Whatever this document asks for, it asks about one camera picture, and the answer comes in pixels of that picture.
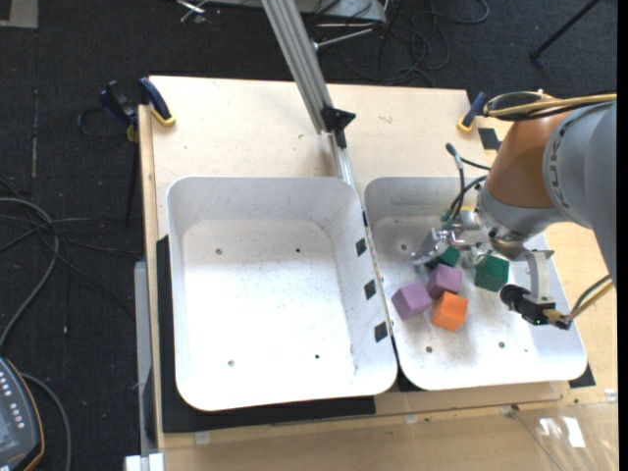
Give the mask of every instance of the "electronic device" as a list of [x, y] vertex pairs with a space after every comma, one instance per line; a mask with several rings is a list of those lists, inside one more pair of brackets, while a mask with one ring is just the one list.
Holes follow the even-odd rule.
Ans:
[[26, 382], [0, 357], [0, 471], [33, 470], [44, 451], [39, 413]]

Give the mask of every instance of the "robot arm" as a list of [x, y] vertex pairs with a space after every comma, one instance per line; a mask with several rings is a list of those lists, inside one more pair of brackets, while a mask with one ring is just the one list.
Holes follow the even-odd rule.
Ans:
[[506, 135], [478, 196], [493, 248], [514, 258], [555, 222], [593, 229], [617, 287], [616, 101], [532, 121]]
[[[560, 100], [541, 99], [550, 99], [544, 106], [560, 107]], [[546, 260], [552, 252], [530, 251], [525, 243], [549, 225], [569, 221], [594, 231], [609, 272], [606, 279], [617, 287], [616, 95], [587, 102], [582, 108], [533, 109], [532, 116], [514, 122], [478, 187], [475, 209], [456, 208], [452, 215], [447, 210], [441, 228], [432, 229], [413, 253], [414, 263], [427, 263], [452, 247], [467, 255], [467, 267], [491, 251], [523, 260], [530, 269], [530, 288], [506, 285], [501, 301], [534, 325], [568, 329], [575, 316], [555, 311], [548, 295]]]

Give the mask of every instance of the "aluminum rail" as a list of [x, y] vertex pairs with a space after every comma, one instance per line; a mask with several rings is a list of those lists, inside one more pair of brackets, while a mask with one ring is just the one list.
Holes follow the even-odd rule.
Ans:
[[355, 186], [346, 148], [339, 146], [335, 131], [323, 119], [323, 110], [334, 104], [295, 0], [261, 1], [314, 128], [329, 135], [339, 177]]

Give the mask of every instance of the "orange cube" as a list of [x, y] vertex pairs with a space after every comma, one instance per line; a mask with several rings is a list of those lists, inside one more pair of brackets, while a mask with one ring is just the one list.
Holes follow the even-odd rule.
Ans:
[[457, 331], [467, 317], [469, 300], [450, 291], [444, 291], [432, 309], [432, 324]]

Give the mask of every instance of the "metal pole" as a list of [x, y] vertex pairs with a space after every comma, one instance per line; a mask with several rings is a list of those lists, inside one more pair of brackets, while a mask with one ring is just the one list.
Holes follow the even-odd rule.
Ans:
[[[295, 0], [261, 1], [314, 128], [327, 132], [322, 111], [334, 108], [334, 104]], [[339, 147], [334, 134], [330, 135], [330, 143], [339, 177], [355, 186], [346, 148]]]
[[574, 23], [576, 23], [580, 18], [582, 18], [585, 14], [587, 14], [600, 0], [592, 0], [587, 5], [583, 7], [583, 9], [576, 14], [573, 18], [571, 18], [567, 23], [565, 23], [561, 29], [559, 29], [555, 34], [553, 34], [550, 38], [548, 38], [543, 45], [539, 46], [539, 48], [530, 54], [530, 57], [533, 61], [537, 61], [543, 51], [545, 51], [548, 47], [550, 47], [554, 42], [556, 42], [561, 35], [563, 35], [568, 29], [570, 29]]
[[320, 51], [323, 47], [327, 47], [328, 45], [334, 45], [335, 43], [344, 42], [345, 40], [349, 40], [350, 38], [355, 38], [356, 36], [365, 35], [373, 31], [371, 27], [368, 29], [362, 29], [361, 31], [357, 31], [356, 33], [350, 33], [349, 35], [339, 36], [338, 38], [331, 38], [330, 40], [325, 40], [324, 42], [312, 42], [314, 45], [314, 50], [316, 52]]

